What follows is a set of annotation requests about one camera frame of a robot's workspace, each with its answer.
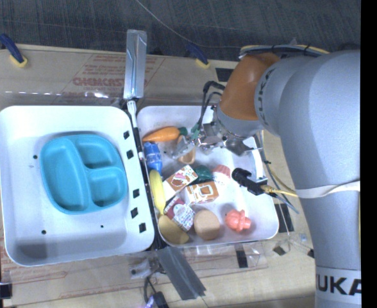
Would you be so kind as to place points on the yellow oval toy food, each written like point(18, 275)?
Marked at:
point(172, 233)

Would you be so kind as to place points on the orange and white carton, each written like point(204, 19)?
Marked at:
point(179, 180)
point(203, 193)

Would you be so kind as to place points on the pink and white cupcake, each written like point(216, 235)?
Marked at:
point(222, 173)

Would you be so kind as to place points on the black cylinder on white bracket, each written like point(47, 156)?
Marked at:
point(244, 176)

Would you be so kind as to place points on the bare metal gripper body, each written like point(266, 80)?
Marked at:
point(214, 133)

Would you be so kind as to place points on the brown cardboard board, red print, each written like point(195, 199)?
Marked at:
point(79, 75)

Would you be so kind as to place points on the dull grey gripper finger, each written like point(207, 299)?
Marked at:
point(182, 144)
point(206, 148)

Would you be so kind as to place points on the yellow banana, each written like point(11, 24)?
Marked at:
point(157, 188)

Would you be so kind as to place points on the blue divided plate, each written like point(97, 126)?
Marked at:
point(63, 178)

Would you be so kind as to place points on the tan round bread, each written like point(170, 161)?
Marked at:
point(206, 225)

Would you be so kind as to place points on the orange pink toy figure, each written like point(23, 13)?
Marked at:
point(236, 220)

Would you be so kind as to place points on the white plastic tray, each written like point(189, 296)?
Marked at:
point(256, 217)
point(25, 236)

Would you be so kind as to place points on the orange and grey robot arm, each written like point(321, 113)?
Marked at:
point(307, 114)

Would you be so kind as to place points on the orange toy food slice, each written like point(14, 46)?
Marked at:
point(188, 158)

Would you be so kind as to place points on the red and white packet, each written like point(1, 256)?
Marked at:
point(181, 215)

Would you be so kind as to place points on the orange carrot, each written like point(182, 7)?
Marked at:
point(163, 134)

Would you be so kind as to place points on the dark green toy vegetable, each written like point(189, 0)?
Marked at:
point(204, 173)

